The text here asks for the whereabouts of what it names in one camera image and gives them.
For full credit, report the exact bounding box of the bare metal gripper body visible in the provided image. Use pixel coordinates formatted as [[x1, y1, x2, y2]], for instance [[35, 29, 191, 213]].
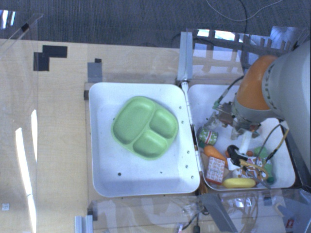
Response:
[[215, 101, 262, 138]]

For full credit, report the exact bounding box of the green and white can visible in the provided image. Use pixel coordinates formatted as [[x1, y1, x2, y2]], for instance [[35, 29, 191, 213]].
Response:
[[197, 127, 219, 146]]

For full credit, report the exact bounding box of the orange carrot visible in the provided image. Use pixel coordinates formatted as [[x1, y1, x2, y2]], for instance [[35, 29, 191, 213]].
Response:
[[203, 145, 229, 167]]

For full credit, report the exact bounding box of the thin black and white rod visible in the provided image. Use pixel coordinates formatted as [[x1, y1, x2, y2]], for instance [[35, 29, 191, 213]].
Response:
[[180, 81, 203, 172]]

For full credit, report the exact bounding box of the orange and white carton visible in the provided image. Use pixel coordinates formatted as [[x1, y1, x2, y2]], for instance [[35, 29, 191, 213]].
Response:
[[206, 156, 226, 185]]

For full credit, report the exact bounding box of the white packet with orange print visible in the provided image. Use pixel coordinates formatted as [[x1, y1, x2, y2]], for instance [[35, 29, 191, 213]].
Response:
[[232, 156, 265, 180]]

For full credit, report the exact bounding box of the yellow banana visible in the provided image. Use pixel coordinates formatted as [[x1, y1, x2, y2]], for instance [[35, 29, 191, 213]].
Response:
[[221, 177, 257, 189]]

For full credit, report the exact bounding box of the green broccoli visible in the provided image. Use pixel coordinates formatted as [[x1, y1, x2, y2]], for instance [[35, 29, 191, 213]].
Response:
[[253, 146, 276, 184]]

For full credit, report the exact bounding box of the white plastic tray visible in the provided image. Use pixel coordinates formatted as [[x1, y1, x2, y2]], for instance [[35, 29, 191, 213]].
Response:
[[188, 83, 296, 192], [88, 82, 201, 199]]

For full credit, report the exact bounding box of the green divided plate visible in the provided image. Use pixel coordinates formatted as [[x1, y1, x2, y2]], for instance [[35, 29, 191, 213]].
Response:
[[110, 96, 180, 161]]

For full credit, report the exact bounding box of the black cylinder on white bracket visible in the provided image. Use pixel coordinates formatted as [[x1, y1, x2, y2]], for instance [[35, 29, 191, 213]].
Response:
[[226, 131, 252, 167]]

